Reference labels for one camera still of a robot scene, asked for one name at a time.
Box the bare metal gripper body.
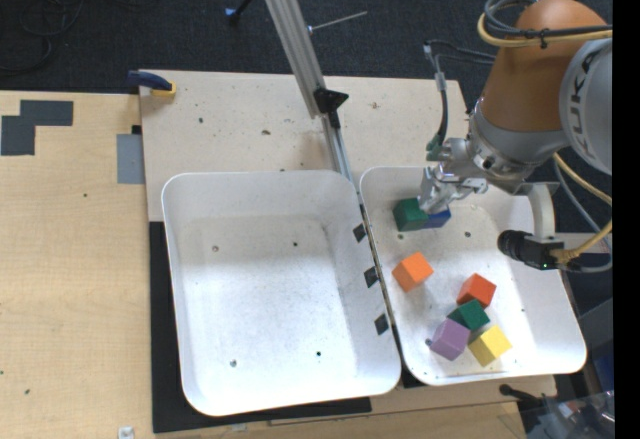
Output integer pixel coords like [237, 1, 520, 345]
[424, 136, 532, 201]

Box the blue cube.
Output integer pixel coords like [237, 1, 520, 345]
[423, 207, 453, 230]

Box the green cube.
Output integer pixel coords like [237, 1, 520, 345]
[446, 298, 492, 332]
[391, 197, 430, 233]

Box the white plastic tray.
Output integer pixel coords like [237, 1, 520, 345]
[358, 165, 588, 387]
[160, 169, 403, 418]

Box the orange cube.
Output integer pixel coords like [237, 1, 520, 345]
[391, 251, 435, 294]

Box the red cube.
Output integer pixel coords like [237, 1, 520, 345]
[455, 272, 498, 310]

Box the purple cube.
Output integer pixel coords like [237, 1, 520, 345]
[428, 317, 472, 362]

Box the yellow cube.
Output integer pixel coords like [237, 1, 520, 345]
[467, 324, 514, 368]

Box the pale wood board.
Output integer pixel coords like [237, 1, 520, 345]
[138, 70, 558, 430]

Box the black cylinder on white bracket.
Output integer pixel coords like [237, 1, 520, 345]
[496, 181, 567, 272]

